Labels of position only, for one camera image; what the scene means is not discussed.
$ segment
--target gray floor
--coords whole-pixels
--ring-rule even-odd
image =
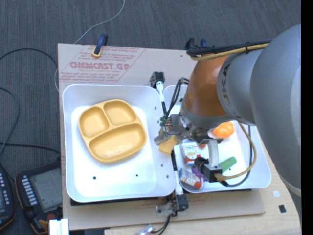
[[[301,23],[301,0],[124,1],[116,18],[93,28],[78,43],[94,45],[105,33],[110,46],[183,50],[190,37],[216,46],[241,44],[272,39]],[[57,67],[52,60],[58,59],[57,44],[77,42],[90,27],[114,17],[122,5],[123,0],[0,0],[0,87],[20,104],[9,142],[60,149]],[[20,48],[44,53],[19,50],[4,56]],[[9,135],[16,112],[13,97],[0,89],[0,142]],[[7,145],[1,154],[13,177],[57,157],[49,149],[15,145]],[[20,206],[0,234],[34,234]]]

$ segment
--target yellow block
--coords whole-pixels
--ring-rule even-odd
[[[174,136],[171,136],[171,138],[168,141],[160,143],[158,150],[160,152],[171,154],[171,152],[174,148],[174,145],[176,145],[176,144],[177,144],[177,141],[176,141],[176,138],[174,135]]]

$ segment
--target blue clamp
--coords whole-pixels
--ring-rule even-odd
[[[102,51],[101,46],[106,45],[107,41],[108,41],[108,36],[102,33],[98,41],[98,44],[95,48],[93,48],[91,55],[95,58],[99,58],[101,55],[101,51]]]

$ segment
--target cardboard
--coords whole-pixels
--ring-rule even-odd
[[[65,181],[65,140],[62,93],[72,84],[150,85],[153,72],[164,72],[164,87],[189,78],[196,64],[182,50],[102,47],[99,58],[91,56],[94,46],[58,44],[58,90],[60,95],[63,218],[70,230],[117,227],[164,222],[156,205],[165,198],[72,206]],[[264,213],[258,189],[188,194],[189,208],[173,221],[241,216]]]

